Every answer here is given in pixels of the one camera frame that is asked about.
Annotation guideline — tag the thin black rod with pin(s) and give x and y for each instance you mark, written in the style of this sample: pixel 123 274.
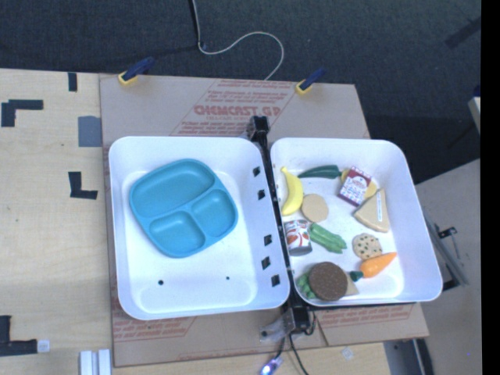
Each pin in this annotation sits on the thin black rod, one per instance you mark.
pixel 270 170

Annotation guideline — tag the yellow banana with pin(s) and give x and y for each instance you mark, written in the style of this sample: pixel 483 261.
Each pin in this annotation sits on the yellow banana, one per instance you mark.
pixel 295 193

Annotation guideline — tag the dark green pepper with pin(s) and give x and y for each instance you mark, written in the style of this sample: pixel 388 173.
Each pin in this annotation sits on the dark green pepper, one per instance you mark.
pixel 322 171

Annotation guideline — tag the tan round biscuit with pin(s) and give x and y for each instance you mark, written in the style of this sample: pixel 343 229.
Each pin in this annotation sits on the tan round biscuit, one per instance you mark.
pixel 315 208

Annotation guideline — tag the blue divided plate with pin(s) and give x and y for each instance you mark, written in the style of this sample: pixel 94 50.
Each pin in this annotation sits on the blue divided plate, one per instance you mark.
pixel 183 205

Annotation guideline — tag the red and white can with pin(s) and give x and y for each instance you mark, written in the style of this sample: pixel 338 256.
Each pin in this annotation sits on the red and white can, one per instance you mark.
pixel 297 237

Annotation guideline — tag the green bean pods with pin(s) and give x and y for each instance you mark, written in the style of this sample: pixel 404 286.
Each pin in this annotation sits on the green bean pods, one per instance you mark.
pixel 328 238

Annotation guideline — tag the red and white carton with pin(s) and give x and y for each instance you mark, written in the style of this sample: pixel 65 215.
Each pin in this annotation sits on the red and white carton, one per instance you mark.
pixel 354 186

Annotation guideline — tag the brown cardboard board red print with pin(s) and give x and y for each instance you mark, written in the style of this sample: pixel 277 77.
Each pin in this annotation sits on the brown cardboard board red print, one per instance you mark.
pixel 156 104

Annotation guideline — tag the green pea pod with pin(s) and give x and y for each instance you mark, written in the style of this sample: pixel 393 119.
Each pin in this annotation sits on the green pea pod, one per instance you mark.
pixel 304 285

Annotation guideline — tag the white plastic tray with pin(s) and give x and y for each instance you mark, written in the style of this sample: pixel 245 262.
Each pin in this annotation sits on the white plastic tray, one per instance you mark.
pixel 406 225
pixel 203 291

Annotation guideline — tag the tan sandwich wedge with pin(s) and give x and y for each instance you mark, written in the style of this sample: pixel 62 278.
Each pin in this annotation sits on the tan sandwich wedge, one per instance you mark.
pixel 375 211

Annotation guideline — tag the brown burger patty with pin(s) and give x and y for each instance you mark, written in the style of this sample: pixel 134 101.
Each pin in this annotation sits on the brown burger patty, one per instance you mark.
pixel 327 281

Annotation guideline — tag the chocolate chip cookie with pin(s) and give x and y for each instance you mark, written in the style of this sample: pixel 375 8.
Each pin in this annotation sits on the chocolate chip cookie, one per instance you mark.
pixel 366 245

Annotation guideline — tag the orange carrot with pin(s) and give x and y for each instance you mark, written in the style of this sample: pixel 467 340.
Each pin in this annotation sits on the orange carrot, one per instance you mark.
pixel 377 265

